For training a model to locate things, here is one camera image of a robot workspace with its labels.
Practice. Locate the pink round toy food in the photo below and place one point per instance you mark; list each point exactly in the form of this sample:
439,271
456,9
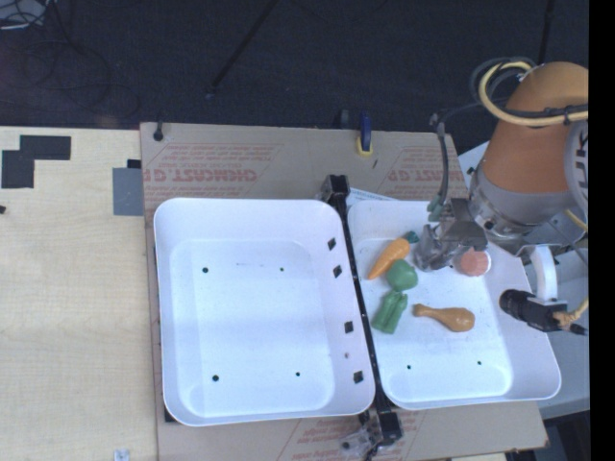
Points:
473,263

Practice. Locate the black cylinder on white bracket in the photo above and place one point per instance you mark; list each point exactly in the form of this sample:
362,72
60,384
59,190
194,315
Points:
533,308

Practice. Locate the white plastic tray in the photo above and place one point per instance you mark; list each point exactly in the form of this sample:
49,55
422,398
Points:
447,358
254,315

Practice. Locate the orange carrot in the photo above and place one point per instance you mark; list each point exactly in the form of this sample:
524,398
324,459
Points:
389,257

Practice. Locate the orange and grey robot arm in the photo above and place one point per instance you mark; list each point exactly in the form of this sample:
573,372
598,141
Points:
528,152

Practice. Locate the brown chicken drumstick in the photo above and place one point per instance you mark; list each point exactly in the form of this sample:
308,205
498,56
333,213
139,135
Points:
451,318

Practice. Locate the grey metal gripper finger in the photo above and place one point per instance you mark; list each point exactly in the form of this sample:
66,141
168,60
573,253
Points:
425,250
447,256

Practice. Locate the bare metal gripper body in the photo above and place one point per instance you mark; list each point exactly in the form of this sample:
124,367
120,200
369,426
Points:
466,231

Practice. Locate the green bell pepper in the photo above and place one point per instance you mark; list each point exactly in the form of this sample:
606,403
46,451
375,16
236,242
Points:
402,275

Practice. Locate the brown cardboard board red print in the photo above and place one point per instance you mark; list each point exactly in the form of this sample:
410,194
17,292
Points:
269,171

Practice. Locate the green asparagus bundle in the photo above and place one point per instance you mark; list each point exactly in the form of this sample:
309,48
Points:
388,311

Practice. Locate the thin black rod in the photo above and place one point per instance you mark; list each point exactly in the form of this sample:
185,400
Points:
367,320

